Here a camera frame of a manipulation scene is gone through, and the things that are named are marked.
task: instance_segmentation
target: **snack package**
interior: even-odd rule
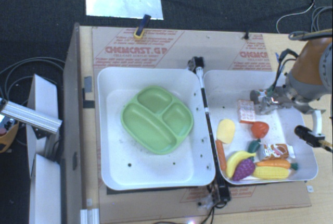
[[[288,157],[295,158],[292,146],[285,143],[262,144],[258,150],[260,160],[276,159]]]
[[[254,123],[255,122],[255,111],[253,101],[238,100],[238,119],[240,123]]]

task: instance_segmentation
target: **red tomato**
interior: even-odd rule
[[[270,129],[269,125],[261,121],[256,121],[255,123],[253,123],[251,127],[251,131],[254,137],[258,139],[264,138],[268,133],[269,129]]]

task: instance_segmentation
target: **green divided plate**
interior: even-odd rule
[[[193,126],[190,110],[173,94],[150,86],[123,108],[121,123],[146,149],[164,155],[175,150]]]

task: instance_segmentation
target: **carrot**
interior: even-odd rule
[[[256,165],[258,167],[280,167],[280,168],[292,168],[293,170],[298,169],[297,163],[290,163],[288,160],[277,158],[277,159],[270,159],[257,162]]]
[[[215,144],[217,149],[217,156],[219,157],[220,161],[220,169],[225,171],[227,169],[227,161],[225,160],[223,144],[220,140],[216,140]]]

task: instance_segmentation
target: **black carpet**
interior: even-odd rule
[[[161,0],[164,20],[152,20],[150,28],[250,31],[276,33],[283,15],[306,10],[311,0]],[[331,6],[332,0],[316,0],[316,6]],[[312,10],[283,19],[282,33],[310,31]],[[75,22],[89,26],[136,27],[138,20],[90,17],[85,0],[0,0],[0,72],[30,57],[48,56],[65,60]],[[331,13],[320,19],[321,28],[332,27]],[[17,70],[10,82],[37,73],[59,82],[61,75],[47,64],[29,64]],[[6,72],[0,74],[4,88]],[[11,101],[22,103],[29,95],[30,80],[11,91]],[[25,142],[24,130],[18,134]],[[28,223],[30,180],[27,150],[14,142],[11,153],[0,154],[0,222]]]

